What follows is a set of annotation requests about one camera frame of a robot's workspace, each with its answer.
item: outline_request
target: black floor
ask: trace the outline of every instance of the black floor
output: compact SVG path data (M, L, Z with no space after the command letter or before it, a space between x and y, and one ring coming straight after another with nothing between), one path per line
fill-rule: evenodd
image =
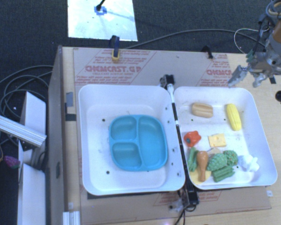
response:
M177 31L193 29L258 28L258 17L270 0L133 0L139 43ZM243 33L256 37L255 32ZM237 36L237 42L247 53L254 42ZM121 42L122 48L137 42ZM37 65L52 65L58 45L107 47L107 40L75 39L67 36L67 0L0 0L0 81L8 75ZM158 40L138 49L200 51L208 45L213 52L239 53L233 33L208 31L189 32ZM50 68L35 68L18 75L40 75ZM12 78L0 83L0 101L4 88ZM28 80L17 80L9 90ZM44 76L48 82L50 76ZM46 87L38 81L27 89L46 97ZM23 92L10 99L10 107L21 113ZM17 120L10 112L6 115ZM5 155L17 157L17 148L2 144ZM16 224L17 170L0 164L0 225Z

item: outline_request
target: toy pepper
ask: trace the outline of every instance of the toy pepper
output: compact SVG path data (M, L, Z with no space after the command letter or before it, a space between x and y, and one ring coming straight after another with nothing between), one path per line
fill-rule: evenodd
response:
M188 147L193 147L201 140L201 136L199 135L198 131L188 132L184 136L184 141Z

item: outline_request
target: blue tape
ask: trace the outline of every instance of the blue tape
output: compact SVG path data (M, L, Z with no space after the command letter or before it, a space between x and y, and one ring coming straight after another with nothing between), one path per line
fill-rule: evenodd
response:
M94 7L94 10L95 10L95 13L98 15L98 16L102 16L104 14L107 14L107 9L106 7L101 7L101 10L100 11L97 11L97 8L96 6Z

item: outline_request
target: blue plate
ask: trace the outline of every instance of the blue plate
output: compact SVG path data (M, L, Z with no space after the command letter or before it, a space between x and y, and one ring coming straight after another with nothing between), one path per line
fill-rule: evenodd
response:
M128 171L150 171L168 159L168 146L159 120L146 115L116 118L109 127L113 162Z

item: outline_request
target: yellow corn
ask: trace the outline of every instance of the yellow corn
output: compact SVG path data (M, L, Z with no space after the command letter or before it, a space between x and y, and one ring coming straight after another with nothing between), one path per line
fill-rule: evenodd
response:
M231 103L227 105L227 114L232 129L234 131L240 130L242 128L242 122L240 120L238 110L234 104Z

